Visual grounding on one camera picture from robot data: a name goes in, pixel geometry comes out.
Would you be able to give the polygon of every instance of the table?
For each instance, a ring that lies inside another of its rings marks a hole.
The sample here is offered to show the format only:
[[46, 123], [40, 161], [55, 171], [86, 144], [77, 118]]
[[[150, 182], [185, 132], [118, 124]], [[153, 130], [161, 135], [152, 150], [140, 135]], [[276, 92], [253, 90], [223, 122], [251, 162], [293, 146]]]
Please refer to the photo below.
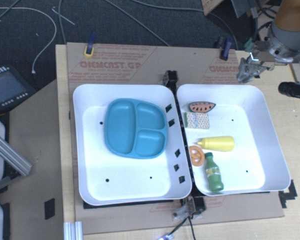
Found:
[[[238, 58], [246, 56], [246, 53], [243, 51], [236, 51], [236, 54]], [[76, 216], [66, 45], [56, 45], [56, 70], [63, 220], [65, 223], [74, 223]], [[260, 79], [254, 80], [249, 84], [258, 87], [265, 96], [272, 122], [298, 196], [295, 200], [287, 201], [287, 209], [284, 209], [284, 217], [194, 225], [194, 233], [197, 240], [300, 239], [300, 99], [287, 97], [278, 92], [278, 86], [281, 82], [293, 81], [295, 80], [291, 68], [289, 66], [280, 66], [276, 67], [274, 71], [262, 73]], [[84, 235], [84, 239], [156, 240], [172, 229], [172, 227], [162, 227], [147, 230], [89, 234]], [[192, 239], [191, 228], [187, 223], [179, 228], [173, 235], [175, 239]]]

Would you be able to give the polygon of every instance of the robotic arm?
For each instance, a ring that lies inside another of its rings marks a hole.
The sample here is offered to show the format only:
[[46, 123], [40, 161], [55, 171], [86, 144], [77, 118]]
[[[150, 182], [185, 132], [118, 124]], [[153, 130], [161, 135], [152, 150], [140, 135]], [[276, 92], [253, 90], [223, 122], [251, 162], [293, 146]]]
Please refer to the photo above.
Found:
[[237, 80], [239, 83], [248, 83], [263, 71], [273, 70], [276, 65], [299, 62], [300, 0], [283, 0], [264, 41], [256, 41], [249, 57], [241, 58]]

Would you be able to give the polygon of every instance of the yellow clip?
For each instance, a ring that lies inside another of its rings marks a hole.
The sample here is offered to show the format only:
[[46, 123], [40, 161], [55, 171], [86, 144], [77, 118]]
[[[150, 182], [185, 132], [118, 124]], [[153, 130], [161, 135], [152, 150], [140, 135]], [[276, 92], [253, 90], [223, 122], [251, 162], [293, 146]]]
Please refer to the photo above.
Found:
[[88, 49], [88, 46], [86, 46], [84, 48], [84, 57], [90, 59], [92, 57], [92, 55], [94, 54], [94, 51], [95, 51], [95, 48], [92, 47], [92, 50], [91, 50], [91, 53], [87, 53], [87, 49]]

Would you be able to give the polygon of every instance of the green bottle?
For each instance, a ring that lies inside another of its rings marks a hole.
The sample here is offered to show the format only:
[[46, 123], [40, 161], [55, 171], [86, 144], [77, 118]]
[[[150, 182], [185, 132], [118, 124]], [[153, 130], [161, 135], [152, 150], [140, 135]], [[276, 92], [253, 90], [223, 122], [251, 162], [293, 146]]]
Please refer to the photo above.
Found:
[[211, 152], [204, 154], [205, 157], [205, 174], [208, 178], [209, 188], [212, 192], [219, 192], [224, 189], [221, 181], [221, 174], [218, 165], [214, 162], [214, 156]]

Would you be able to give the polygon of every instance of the black fabric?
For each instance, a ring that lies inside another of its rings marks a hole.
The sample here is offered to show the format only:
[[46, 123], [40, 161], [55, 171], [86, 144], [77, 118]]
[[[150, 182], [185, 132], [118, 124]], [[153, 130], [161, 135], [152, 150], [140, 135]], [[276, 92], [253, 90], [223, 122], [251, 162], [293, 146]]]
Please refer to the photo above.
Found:
[[[16, 0], [0, 0], [0, 7], [9, 7]], [[24, 9], [12, 9], [0, 19], [0, 66], [12, 64], [35, 88], [41, 89], [56, 78], [55, 45], [63, 44], [58, 15], [60, 0], [21, 0], [14, 7], [27, 7], [48, 14], [56, 23], [53, 43], [32, 64], [37, 54], [54, 35], [54, 25], [43, 14]], [[219, 36], [230, 37], [225, 25], [213, 15], [203, 12], [171, 11], [151, 8], [129, 0], [110, 0], [138, 19], [173, 47], [212, 48]], [[202, 10], [201, 0], [138, 0], [147, 4], [173, 8]], [[243, 15], [236, 18], [230, 0], [224, 0], [213, 11], [232, 29], [239, 50], [253, 35], [254, 23]], [[63, 0], [61, 14], [75, 25], [63, 20], [67, 42], [87, 43], [96, 32], [95, 43], [165, 46], [161, 40], [104, 0]]]

